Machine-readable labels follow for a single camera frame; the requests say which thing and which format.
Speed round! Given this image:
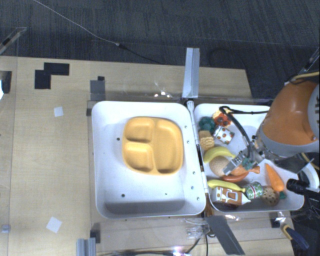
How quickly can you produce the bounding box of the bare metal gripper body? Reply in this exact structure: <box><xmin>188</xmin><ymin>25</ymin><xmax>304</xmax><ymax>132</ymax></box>
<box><xmin>236</xmin><ymin>135</ymin><xmax>267</xmax><ymax>166</ymax></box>

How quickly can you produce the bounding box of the red sausage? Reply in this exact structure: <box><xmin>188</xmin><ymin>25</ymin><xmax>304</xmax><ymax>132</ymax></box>
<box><xmin>221</xmin><ymin>172</ymin><xmax>250</xmax><ymax>183</ymax></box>

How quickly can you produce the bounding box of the orange chicken drumstick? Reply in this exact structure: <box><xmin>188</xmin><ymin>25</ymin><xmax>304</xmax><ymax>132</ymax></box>
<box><xmin>229</xmin><ymin>164</ymin><xmax>261</xmax><ymax>177</ymax></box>

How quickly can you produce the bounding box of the tan round bread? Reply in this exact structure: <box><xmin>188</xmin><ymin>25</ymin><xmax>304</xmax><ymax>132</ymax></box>
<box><xmin>209</xmin><ymin>156</ymin><xmax>232</xmax><ymax>177</ymax></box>

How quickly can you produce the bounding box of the yellow banana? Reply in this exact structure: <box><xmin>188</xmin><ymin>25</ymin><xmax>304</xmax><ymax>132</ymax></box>
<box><xmin>202</xmin><ymin>146</ymin><xmax>237</xmax><ymax>165</ymax></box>
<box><xmin>207</xmin><ymin>178</ymin><xmax>247</xmax><ymax>194</ymax></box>

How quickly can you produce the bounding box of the white plastic tray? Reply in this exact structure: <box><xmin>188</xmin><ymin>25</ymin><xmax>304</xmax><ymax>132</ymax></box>
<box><xmin>193</xmin><ymin>103</ymin><xmax>306</xmax><ymax>214</ymax></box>
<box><xmin>91</xmin><ymin>100</ymin><xmax>207</xmax><ymax>220</ymax></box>

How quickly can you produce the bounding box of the orange and white carton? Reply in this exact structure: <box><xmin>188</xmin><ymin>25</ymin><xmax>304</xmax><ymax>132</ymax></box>
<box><xmin>210</xmin><ymin>185</ymin><xmax>252</xmax><ymax>207</ymax></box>

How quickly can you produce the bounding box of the white carton with red dots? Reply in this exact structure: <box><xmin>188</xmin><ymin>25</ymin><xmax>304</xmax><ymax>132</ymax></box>
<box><xmin>212</xmin><ymin>125</ymin><xmax>236</xmax><ymax>146</ymax></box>

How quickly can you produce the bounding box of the green and white can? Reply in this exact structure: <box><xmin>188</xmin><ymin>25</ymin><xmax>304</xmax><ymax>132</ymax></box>
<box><xmin>244</xmin><ymin>181</ymin><xmax>265</xmax><ymax>200</ymax></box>

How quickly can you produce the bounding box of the orange carrot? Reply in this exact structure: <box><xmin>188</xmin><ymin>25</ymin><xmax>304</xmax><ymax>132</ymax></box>
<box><xmin>264</xmin><ymin>163</ymin><xmax>287</xmax><ymax>200</ymax></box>

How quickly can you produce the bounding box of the yellow corn cob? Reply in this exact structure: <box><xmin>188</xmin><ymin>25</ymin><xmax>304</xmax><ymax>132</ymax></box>
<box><xmin>198</xmin><ymin>129</ymin><xmax>216</xmax><ymax>151</ymax></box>

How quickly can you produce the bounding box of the thin black and white rod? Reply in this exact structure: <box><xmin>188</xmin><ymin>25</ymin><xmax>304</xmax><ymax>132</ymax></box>
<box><xmin>186</xmin><ymin>99</ymin><xmax>209</xmax><ymax>196</ymax></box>

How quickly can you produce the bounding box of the orange and red pizza slice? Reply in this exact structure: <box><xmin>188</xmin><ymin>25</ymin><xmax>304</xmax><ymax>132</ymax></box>
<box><xmin>212</xmin><ymin>110</ymin><xmax>232</xmax><ymax>127</ymax></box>

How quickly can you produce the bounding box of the brown chocolate chip biscuit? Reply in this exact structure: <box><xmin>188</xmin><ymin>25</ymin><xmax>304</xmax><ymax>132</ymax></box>
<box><xmin>261</xmin><ymin>186</ymin><xmax>280</xmax><ymax>207</ymax></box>

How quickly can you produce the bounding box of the green broccoli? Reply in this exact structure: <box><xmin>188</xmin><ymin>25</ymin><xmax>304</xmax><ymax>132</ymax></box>
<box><xmin>198</xmin><ymin>116</ymin><xmax>217</xmax><ymax>134</ymax></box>

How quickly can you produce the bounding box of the orange divided plate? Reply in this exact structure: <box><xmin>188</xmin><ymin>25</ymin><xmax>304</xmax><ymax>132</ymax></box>
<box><xmin>121</xmin><ymin>116</ymin><xmax>185</xmax><ymax>176</ymax></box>

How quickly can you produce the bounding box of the black cylinder on white bracket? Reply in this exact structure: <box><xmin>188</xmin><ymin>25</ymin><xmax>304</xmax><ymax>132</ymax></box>
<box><xmin>286</xmin><ymin>164</ymin><xmax>320</xmax><ymax>196</ymax></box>

